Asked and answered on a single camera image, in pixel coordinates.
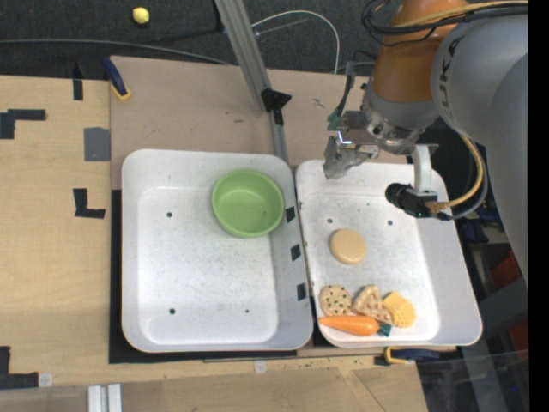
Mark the yellow ball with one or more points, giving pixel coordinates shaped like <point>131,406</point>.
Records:
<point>140,16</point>

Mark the thin black rod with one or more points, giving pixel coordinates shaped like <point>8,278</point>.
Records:
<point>305,247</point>

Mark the yellow corn piece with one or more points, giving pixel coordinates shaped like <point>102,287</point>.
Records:
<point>401,310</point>

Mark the beige round biscuit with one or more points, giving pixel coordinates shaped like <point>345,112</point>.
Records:
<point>348,247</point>

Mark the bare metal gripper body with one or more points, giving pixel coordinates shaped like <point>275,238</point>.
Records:
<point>362,129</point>

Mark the chocolate chip cookie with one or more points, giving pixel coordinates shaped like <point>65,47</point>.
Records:
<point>334,301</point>

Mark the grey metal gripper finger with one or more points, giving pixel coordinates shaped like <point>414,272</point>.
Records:
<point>357,156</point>
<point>333,161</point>

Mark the green bowl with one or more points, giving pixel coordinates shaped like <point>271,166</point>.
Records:
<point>248,204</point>

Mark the white plastic tray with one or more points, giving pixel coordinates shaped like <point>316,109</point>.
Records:
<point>206,273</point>
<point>399,247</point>

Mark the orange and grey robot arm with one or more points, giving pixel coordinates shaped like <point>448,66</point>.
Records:
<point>480,80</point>

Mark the brown cardboard board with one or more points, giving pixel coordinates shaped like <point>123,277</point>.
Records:
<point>188,105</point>

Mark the black cylinder on white bracket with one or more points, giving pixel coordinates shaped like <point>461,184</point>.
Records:
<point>407,198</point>

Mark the orange carrot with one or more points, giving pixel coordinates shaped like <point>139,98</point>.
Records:
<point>349,324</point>

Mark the beige and red pizza slice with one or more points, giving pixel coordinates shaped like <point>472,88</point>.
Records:
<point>371,305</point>

